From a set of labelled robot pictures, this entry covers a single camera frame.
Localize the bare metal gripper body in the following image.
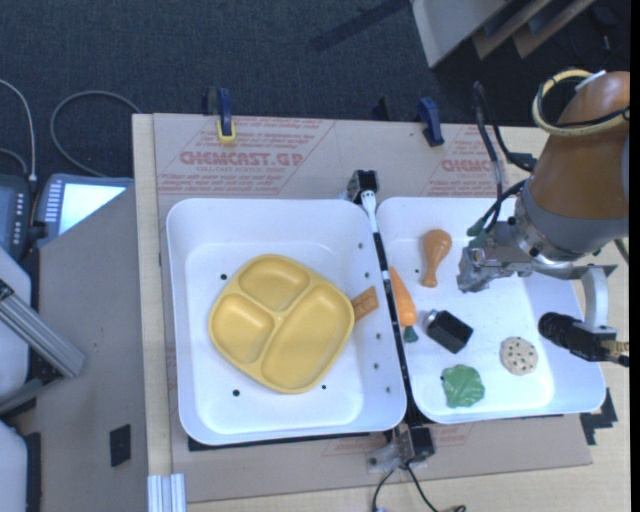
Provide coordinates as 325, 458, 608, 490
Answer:
462, 217, 576, 279

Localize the white plastic tray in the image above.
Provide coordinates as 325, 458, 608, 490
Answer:
374, 195, 609, 425
165, 197, 409, 446

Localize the orange-brown chicken drumstick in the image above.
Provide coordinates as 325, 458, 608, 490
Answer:
420, 228, 454, 289

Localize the black box with silver cap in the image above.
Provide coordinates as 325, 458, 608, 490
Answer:
424, 308, 475, 355

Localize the orange carrot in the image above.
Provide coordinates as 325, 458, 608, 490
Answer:
388, 265, 421, 344

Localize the beige chocolate chip cookie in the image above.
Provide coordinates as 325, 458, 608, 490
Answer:
498, 335, 539, 376

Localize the thin black and white rod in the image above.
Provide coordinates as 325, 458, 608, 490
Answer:
360, 191, 419, 426

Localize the brown waffle biscuit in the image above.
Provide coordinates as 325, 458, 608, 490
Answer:
349, 285, 379, 321

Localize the green lettuce leaf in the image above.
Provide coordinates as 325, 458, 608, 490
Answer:
440, 363, 486, 409

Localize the yellow divided plate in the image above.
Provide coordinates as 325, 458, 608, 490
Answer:
207, 253, 356, 395

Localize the brown cardboard board, red print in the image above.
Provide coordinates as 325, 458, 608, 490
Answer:
152, 112, 609, 504

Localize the black cylinder on white bracket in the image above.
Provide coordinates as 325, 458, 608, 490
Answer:
530, 257, 621, 362

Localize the black block with thin wires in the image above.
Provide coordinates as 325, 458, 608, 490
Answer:
366, 424, 437, 472
348, 168, 380, 205

